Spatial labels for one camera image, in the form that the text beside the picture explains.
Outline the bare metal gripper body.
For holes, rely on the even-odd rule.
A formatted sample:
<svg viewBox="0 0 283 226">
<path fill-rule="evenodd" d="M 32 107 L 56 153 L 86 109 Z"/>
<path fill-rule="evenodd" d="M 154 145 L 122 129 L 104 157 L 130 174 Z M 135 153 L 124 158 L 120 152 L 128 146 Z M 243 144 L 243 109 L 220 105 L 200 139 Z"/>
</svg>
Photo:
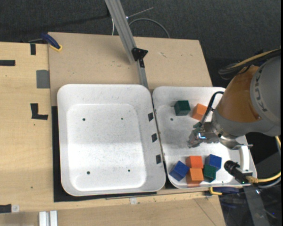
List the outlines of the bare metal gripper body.
<svg viewBox="0 0 283 226">
<path fill-rule="evenodd" d="M 201 129 L 201 139 L 210 144 L 210 143 L 219 143 L 220 137 L 218 136 L 218 130 L 212 122 L 205 122 Z"/>
</svg>

